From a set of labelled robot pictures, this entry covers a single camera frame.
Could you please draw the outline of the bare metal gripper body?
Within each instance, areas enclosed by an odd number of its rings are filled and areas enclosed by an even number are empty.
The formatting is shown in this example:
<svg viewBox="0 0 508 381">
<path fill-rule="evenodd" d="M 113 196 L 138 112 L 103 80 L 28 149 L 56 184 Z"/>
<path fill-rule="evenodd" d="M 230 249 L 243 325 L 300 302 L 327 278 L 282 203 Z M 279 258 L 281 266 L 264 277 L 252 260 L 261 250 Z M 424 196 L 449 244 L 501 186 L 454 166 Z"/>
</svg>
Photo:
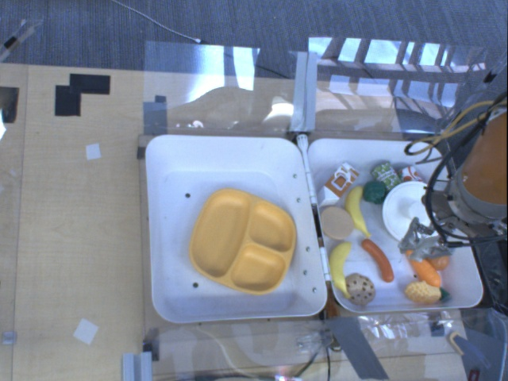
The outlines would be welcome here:
<svg viewBox="0 0 508 381">
<path fill-rule="evenodd" d="M 501 240 L 501 220 L 484 217 L 455 194 L 428 188 L 423 202 L 445 246 L 482 246 Z"/>
</svg>

